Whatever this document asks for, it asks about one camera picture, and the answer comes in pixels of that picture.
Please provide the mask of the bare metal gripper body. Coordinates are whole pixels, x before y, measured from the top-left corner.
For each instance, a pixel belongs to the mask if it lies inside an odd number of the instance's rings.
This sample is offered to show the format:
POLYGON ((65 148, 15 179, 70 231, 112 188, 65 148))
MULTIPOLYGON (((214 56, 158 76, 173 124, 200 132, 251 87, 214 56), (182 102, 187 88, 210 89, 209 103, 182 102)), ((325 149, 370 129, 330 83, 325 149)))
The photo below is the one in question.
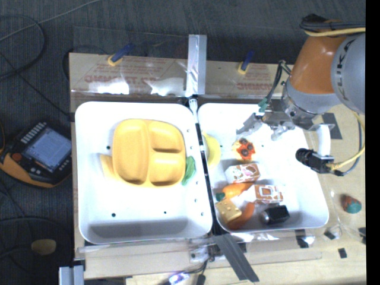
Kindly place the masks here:
POLYGON ((272 99, 262 105, 262 121, 271 127, 293 129, 296 126, 310 130, 314 126, 316 113, 296 105, 291 99, 272 99))

